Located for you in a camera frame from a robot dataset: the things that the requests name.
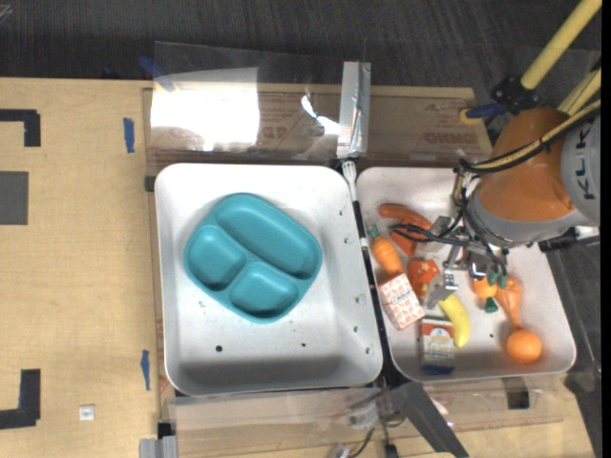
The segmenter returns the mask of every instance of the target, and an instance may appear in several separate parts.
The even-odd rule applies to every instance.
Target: small box
[[[453,327],[449,321],[425,318],[418,327],[421,367],[438,373],[454,370]]]
[[[380,303],[397,330],[405,329],[425,316],[405,274],[380,285],[379,294]]]

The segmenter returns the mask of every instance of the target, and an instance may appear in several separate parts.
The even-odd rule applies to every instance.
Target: banana
[[[453,326],[454,344],[457,347],[464,346],[471,335],[471,323],[469,314],[456,294],[450,294],[446,300],[438,302]]]

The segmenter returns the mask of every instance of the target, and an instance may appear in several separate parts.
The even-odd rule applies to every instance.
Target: yellow pole
[[[590,72],[569,95],[562,100],[558,110],[573,115],[600,90],[602,83],[602,68]]]
[[[527,90],[534,90],[552,69],[567,48],[602,7],[602,0],[581,0],[545,46],[520,82]]]

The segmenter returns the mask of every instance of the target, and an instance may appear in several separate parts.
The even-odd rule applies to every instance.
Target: black corner marker
[[[40,147],[40,114],[32,109],[0,109],[0,122],[23,122],[23,145]]]
[[[36,426],[40,419],[40,369],[21,370],[19,405],[0,410],[0,429]]]

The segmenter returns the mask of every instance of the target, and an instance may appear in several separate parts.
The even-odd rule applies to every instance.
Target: white tray
[[[323,265],[303,299],[274,323],[250,322],[188,278],[182,253],[222,198],[260,196],[320,243]],[[188,395],[360,386],[382,351],[349,190],[319,166],[176,164],[155,184],[165,367]]]
[[[377,223],[381,233],[396,220],[381,219],[377,208],[382,203],[401,203],[433,221],[437,216],[451,213],[450,194],[454,174],[451,169],[433,168],[369,168],[357,180],[365,224]],[[435,253],[435,261],[442,266],[449,248]],[[566,319],[558,290],[547,261],[537,246],[512,249],[508,270],[523,283],[524,293],[520,315],[525,327],[536,331],[541,338],[543,353],[534,364],[513,363],[505,354],[504,342],[511,326],[502,308],[486,314],[482,300],[473,292],[466,272],[457,274],[460,286],[457,295],[463,301],[471,319],[472,334],[467,344],[456,349],[455,370],[451,374],[431,375],[420,369],[417,324],[402,331],[394,329],[385,315],[385,327],[390,352],[399,371],[419,381],[459,381],[510,377],[527,374],[563,373],[574,363],[577,351]],[[379,266],[372,262],[374,271]],[[438,307],[429,311],[441,316]]]

